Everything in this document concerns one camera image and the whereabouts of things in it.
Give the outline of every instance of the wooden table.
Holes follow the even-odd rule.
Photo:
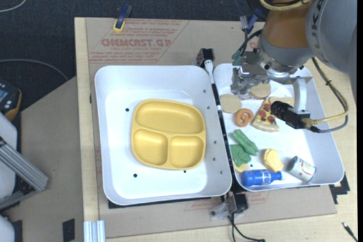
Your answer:
[[[206,22],[194,21],[194,25],[203,31]],[[240,31],[235,29],[239,38]],[[225,32],[221,29],[215,35],[222,39]],[[100,219],[98,190],[96,184],[96,166],[94,136],[92,128],[92,110],[90,104],[90,75],[88,68],[87,27],[86,18],[75,18],[75,40],[77,55],[77,83],[79,105],[79,127],[81,139],[82,160],[82,187],[83,187],[83,214],[85,221],[95,222]],[[306,64],[314,77],[320,100],[327,116],[339,114],[342,108],[330,89],[325,86],[319,77],[312,62]],[[357,131],[356,131],[356,105],[352,95],[348,76],[323,67],[336,87],[344,94],[349,104],[348,125],[333,132],[350,191],[347,195],[338,196],[336,205],[337,214],[313,216],[308,218],[284,219],[270,222],[249,223],[240,225],[240,230],[249,237],[264,238],[273,241],[353,241],[348,235],[342,222],[346,222],[352,231],[358,235],[358,210],[357,210]],[[340,124],[341,120],[331,122],[331,126]],[[231,226],[207,227],[195,230],[184,230],[150,235],[118,237],[107,241],[231,241]]]

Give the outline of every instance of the pizza slice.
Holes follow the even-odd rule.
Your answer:
[[[278,125],[276,124],[275,117],[271,114],[271,103],[268,99],[265,99],[262,103],[251,125],[254,128],[267,132],[278,131]]]

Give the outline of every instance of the blue water bottle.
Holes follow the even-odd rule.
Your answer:
[[[244,171],[241,175],[242,185],[269,185],[275,180],[283,180],[281,172],[272,172],[268,169],[254,169],[253,171]]]

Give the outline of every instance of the white can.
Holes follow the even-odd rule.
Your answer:
[[[310,163],[304,161],[298,156],[294,156],[286,167],[287,171],[299,179],[308,182],[310,181],[316,171],[316,168]]]

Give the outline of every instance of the toy donut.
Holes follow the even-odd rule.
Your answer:
[[[236,113],[236,123],[239,127],[245,127],[254,119],[254,114],[247,108],[242,108]]]

